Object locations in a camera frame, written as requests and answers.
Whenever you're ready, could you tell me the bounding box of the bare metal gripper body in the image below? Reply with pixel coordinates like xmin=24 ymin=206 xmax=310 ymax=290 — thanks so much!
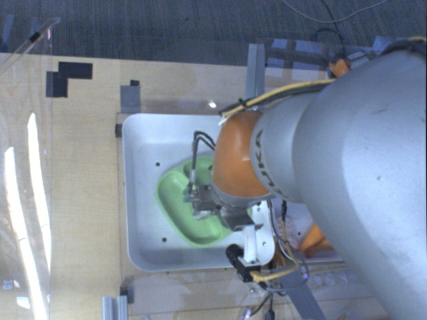
xmin=191 ymin=185 xmax=264 ymax=233

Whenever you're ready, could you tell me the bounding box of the green divided plate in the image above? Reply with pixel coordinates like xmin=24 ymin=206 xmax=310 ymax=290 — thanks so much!
xmin=156 ymin=155 xmax=234 ymax=247

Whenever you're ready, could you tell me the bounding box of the white plastic tray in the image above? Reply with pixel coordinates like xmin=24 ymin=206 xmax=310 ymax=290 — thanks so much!
xmin=121 ymin=113 xmax=278 ymax=273

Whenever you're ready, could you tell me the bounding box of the orange carrot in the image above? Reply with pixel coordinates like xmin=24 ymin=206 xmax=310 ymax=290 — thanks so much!
xmin=298 ymin=223 xmax=335 ymax=259

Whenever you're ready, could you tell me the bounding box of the black cylinder on white bracket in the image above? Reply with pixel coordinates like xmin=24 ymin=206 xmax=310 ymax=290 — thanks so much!
xmin=226 ymin=201 xmax=276 ymax=283

